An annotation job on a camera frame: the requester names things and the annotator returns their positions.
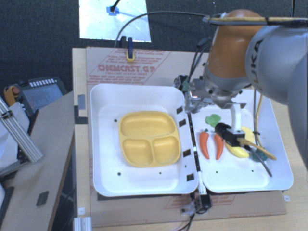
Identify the yellow banana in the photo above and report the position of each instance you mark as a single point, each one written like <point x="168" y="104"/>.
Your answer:
<point x="238" y="151"/>

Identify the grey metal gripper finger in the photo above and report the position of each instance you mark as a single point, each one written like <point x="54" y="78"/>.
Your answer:
<point x="196" y="106"/>
<point x="188" y="106"/>

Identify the dark green toy vegetable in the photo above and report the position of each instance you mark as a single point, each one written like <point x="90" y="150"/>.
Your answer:
<point x="255" y="156"/>

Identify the orange toy carrot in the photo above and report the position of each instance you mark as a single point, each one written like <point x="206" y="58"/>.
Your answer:
<point x="204" y="143"/>
<point x="218" y="145"/>

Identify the brown cardboard board red print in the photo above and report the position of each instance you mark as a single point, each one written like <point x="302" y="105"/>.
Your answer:
<point x="154" y="66"/>

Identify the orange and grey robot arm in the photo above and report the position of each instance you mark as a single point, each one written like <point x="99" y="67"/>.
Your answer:
<point x="272" y="64"/>

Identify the white plastic tray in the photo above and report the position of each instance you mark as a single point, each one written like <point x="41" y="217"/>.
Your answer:
<point x="231" y="174"/>
<point x="108" y="138"/>

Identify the thin black and white rod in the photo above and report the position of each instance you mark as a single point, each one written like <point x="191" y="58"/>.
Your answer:
<point x="195" y="150"/>

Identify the black cylinder on white bracket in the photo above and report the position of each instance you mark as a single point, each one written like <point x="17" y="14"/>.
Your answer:
<point x="228" y="133"/>

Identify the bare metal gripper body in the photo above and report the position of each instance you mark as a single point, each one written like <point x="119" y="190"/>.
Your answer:
<point x="199" y="91"/>

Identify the light green toy vegetable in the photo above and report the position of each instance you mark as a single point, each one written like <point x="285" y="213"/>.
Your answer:
<point x="212" y="119"/>

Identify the yellow divided plate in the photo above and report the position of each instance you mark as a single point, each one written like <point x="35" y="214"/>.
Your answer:
<point x="149" y="138"/>

